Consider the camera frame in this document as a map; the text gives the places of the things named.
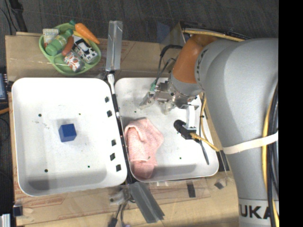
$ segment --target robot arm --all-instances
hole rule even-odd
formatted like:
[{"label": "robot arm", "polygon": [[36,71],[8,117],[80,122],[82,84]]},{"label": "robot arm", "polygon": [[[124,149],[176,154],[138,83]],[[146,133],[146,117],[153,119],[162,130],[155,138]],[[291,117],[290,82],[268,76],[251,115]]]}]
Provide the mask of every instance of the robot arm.
[{"label": "robot arm", "polygon": [[[186,108],[203,92],[217,135],[227,148],[264,137],[277,84],[278,39],[235,42],[194,35],[181,50],[166,85],[157,85],[152,97],[157,100],[165,93],[168,113],[174,107]],[[227,155],[237,186],[241,227],[279,225],[278,193],[273,194],[275,212],[268,204],[262,149]]]}]

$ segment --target orange carrot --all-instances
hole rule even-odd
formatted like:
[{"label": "orange carrot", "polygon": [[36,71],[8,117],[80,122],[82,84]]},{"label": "orange carrot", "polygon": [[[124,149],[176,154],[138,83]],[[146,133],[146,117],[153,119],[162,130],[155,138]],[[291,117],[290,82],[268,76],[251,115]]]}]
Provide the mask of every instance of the orange carrot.
[{"label": "orange carrot", "polygon": [[83,37],[100,44],[100,41],[94,36],[94,34],[82,23],[76,23],[73,19],[70,21],[70,25],[75,26],[75,30]]},{"label": "orange carrot", "polygon": [[67,53],[71,51],[73,44],[74,44],[74,37],[73,36],[68,37],[65,48],[62,50],[63,56],[66,56]]}]

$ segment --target cardboard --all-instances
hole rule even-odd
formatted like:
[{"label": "cardboard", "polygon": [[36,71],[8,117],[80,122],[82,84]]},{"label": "cardboard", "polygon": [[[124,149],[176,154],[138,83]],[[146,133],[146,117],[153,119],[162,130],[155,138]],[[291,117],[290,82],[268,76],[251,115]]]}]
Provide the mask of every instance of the cardboard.
[{"label": "cardboard", "polygon": [[[16,36],[5,37],[9,81],[23,77],[63,76],[41,53],[38,46],[39,36],[40,34],[17,33]],[[107,40],[100,41],[101,62],[82,77],[98,78],[104,73]],[[123,41],[121,70],[116,72],[116,78],[155,77],[159,54],[158,43]],[[11,93],[9,116],[15,204],[23,206],[23,215],[17,217],[17,226],[107,226],[118,208],[117,203],[112,203],[110,198],[119,193],[119,186],[41,197],[31,197],[21,191],[18,185]],[[221,190],[214,187],[214,183],[220,178],[228,179],[227,186]],[[231,172],[191,181],[196,191],[195,198],[189,198],[186,181],[149,184],[154,198],[165,213],[165,220],[147,224],[137,205],[128,203],[124,213],[125,223],[149,227],[197,224],[208,227],[238,226],[238,199]]]}]

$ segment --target green bottle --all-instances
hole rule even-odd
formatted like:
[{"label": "green bottle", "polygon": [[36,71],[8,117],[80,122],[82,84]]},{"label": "green bottle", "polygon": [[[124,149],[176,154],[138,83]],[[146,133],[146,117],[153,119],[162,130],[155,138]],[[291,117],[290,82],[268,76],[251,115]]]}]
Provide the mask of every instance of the green bottle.
[{"label": "green bottle", "polygon": [[51,56],[55,56],[58,52],[63,49],[67,43],[68,37],[73,34],[72,29],[67,29],[64,34],[57,35],[52,42],[50,42],[45,48],[46,53]]}]

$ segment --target white tray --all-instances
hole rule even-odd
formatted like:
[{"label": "white tray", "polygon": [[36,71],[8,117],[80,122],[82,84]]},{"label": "white tray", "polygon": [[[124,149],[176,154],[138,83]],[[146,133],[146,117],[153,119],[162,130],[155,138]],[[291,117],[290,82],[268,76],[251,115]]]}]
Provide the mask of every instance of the white tray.
[{"label": "white tray", "polygon": [[[23,192],[40,196],[125,181],[120,134],[104,81],[23,78],[13,84],[12,99],[18,182]],[[62,143],[58,130],[69,123],[75,125],[77,137]]]},{"label": "white tray", "polygon": [[[154,105],[140,110],[139,104],[149,91],[153,81],[154,78],[123,78],[118,80],[115,85],[123,127],[125,128],[132,120],[146,117],[164,136],[164,142],[156,153],[158,166],[155,167],[151,178],[144,180],[135,175],[134,177],[141,182],[158,182],[214,175],[219,168],[216,152],[204,143],[210,163],[207,165],[201,146],[193,140],[182,138],[173,126],[177,119],[186,122],[185,109],[174,108],[168,115],[164,115],[161,111],[163,105],[155,102]],[[196,109],[195,124],[199,129],[201,102],[198,98],[191,104],[199,105],[199,108]],[[206,135],[212,143],[205,118],[203,125]]]}]

